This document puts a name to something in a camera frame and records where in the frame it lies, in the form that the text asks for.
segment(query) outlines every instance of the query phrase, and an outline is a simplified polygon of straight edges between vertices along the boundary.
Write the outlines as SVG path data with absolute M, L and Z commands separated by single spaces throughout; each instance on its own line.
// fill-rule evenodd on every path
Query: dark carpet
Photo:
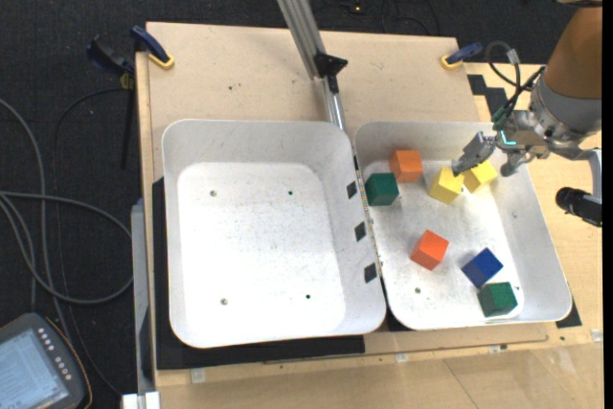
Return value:
M 385 0 L 383 9 L 383 0 L 360 0 L 365 13 L 356 15 L 346 7 L 352 1 L 313 0 L 319 27 L 455 36 L 460 46 L 474 41 L 485 46 L 500 39 L 529 63 L 547 61 L 574 12 L 552 0 Z M 94 35 L 100 34 L 119 53 L 131 56 L 129 29 L 149 20 L 284 25 L 275 0 L 0 0 L 0 99 L 11 104 L 31 127 L 40 145 L 47 193 L 96 205 L 126 225 L 141 195 L 135 125 L 127 168 L 120 168 L 127 93 L 92 97 L 57 124 L 78 98 L 119 88 L 117 78 L 97 71 L 85 55 Z M 483 57 L 474 60 L 483 61 Z M 0 190 L 40 192 L 28 136 L 1 107 Z M 40 204 L 23 199 L 13 202 L 31 229 L 37 267 L 47 278 L 42 267 Z M 87 299 L 107 295 L 124 284 L 132 269 L 131 248 L 117 227 L 79 208 L 61 205 L 58 211 L 54 204 L 47 205 L 46 221 L 49 261 L 58 290 Z M 31 275 L 9 223 L 0 214 L 0 326 L 33 307 L 31 292 Z M 68 306 L 62 303 L 61 308 L 91 379 L 94 407 L 118 407 L 115 391 L 136 391 L 131 293 L 102 306 L 71 307 L 79 331 Z M 40 288 L 34 309 L 57 320 L 51 297 Z

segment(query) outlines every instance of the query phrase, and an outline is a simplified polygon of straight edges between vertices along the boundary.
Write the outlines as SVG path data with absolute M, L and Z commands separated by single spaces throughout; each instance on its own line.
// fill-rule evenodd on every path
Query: wooden table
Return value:
M 325 114 L 320 86 L 307 78 L 288 30 L 166 23 L 148 23 L 147 29 L 176 60 L 164 71 L 144 54 L 136 59 L 153 313 L 151 185 L 163 175 L 164 129 L 188 118 L 309 121 Z M 486 64 L 445 71 L 439 59 L 458 49 L 454 38 L 322 37 L 329 53 L 350 62 L 339 76 L 350 137 L 368 121 L 487 121 L 485 100 L 473 97 L 466 73 L 503 86 Z M 536 68 L 523 66 L 524 78 Z M 501 69 L 511 74 L 510 67 Z M 599 146 L 600 138 L 584 146 Z M 603 406 L 602 230 L 555 204 L 563 186 L 591 190 L 590 171 L 552 156 L 530 163 L 530 172 L 582 326 L 407 332 L 383 326 L 365 336 L 366 352 L 359 356 L 155 370 L 163 407 Z M 153 322 L 151 329 L 154 335 Z

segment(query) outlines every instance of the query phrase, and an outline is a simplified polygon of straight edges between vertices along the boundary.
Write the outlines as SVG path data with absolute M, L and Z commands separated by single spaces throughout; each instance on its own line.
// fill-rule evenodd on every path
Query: colored block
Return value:
M 465 170 L 462 174 L 464 175 L 464 185 L 471 193 L 479 191 L 498 177 L 498 172 L 489 160 L 472 169 Z
M 443 261 L 448 245 L 449 240 L 426 230 L 415 245 L 411 260 L 432 271 Z
M 398 183 L 413 183 L 423 174 L 418 150 L 396 150 L 390 157 L 390 170 Z
M 387 206 L 394 203 L 400 194 L 396 178 L 391 172 L 376 172 L 371 174 L 364 185 L 368 204 L 371 206 Z
M 486 317 L 505 315 L 517 307 L 517 299 L 509 282 L 486 284 L 477 297 Z
M 463 184 L 464 176 L 462 174 L 454 176 L 451 168 L 443 167 L 432 180 L 428 194 L 434 199 L 450 205 L 462 192 Z
M 462 271 L 468 279 L 477 287 L 481 288 L 492 276 L 502 269 L 502 263 L 485 248 L 472 260 L 467 262 Z

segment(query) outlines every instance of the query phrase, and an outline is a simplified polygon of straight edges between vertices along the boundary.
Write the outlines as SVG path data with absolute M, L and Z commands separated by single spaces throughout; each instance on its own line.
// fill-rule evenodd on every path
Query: yellow cube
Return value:
M 428 194 L 434 199 L 450 205 L 451 202 L 462 192 L 464 176 L 453 175 L 451 168 L 443 167 L 432 180 Z
M 482 162 L 472 169 L 465 170 L 462 174 L 464 175 L 464 185 L 471 193 L 479 191 L 498 177 L 498 172 L 489 163 L 489 160 Z

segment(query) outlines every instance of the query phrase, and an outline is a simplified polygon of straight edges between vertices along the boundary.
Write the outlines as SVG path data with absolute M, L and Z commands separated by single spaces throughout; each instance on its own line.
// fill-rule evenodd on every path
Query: green cube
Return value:
M 517 307 L 517 300 L 509 282 L 486 284 L 477 297 L 486 317 L 505 315 Z
M 396 178 L 391 172 L 371 174 L 364 189 L 366 190 L 368 204 L 371 206 L 391 205 L 400 194 Z

